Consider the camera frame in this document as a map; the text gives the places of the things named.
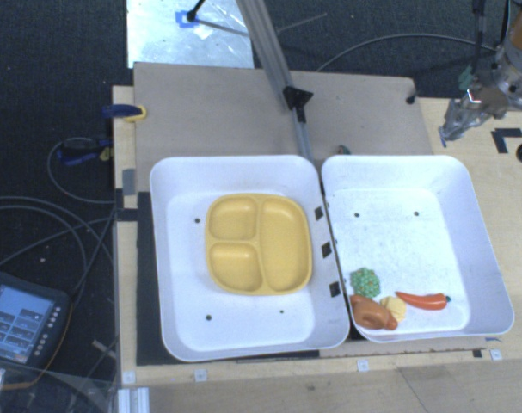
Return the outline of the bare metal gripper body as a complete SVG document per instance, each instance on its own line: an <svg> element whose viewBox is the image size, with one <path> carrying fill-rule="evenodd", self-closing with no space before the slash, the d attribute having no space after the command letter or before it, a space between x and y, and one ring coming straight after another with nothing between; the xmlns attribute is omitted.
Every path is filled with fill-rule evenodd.
<svg viewBox="0 0 522 413"><path fill-rule="evenodd" d="M467 94L470 102L495 118L509 110L522 111L522 74L515 69L482 71L473 78Z"/></svg>

